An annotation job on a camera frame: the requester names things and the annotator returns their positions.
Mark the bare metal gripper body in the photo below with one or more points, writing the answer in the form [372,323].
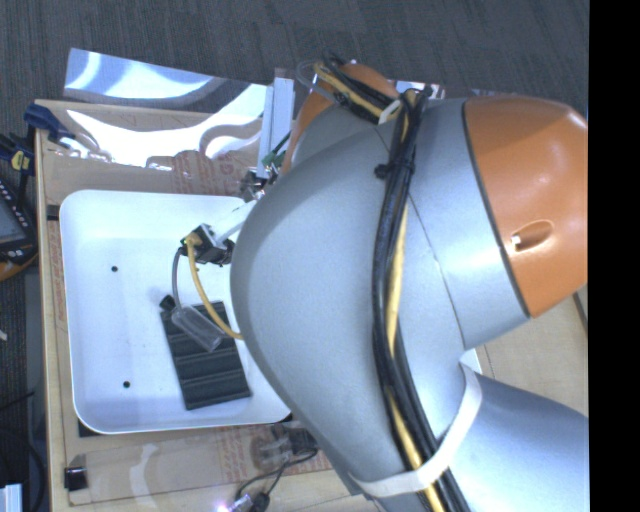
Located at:
[256,184]

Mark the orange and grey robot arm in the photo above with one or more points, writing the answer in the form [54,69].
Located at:
[340,280]

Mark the black ribbed rectangular block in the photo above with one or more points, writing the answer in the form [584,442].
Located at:
[212,372]

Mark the white plastic tray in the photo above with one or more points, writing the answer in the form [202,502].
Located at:
[115,320]

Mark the small black box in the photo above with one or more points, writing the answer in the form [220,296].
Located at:
[75,478]

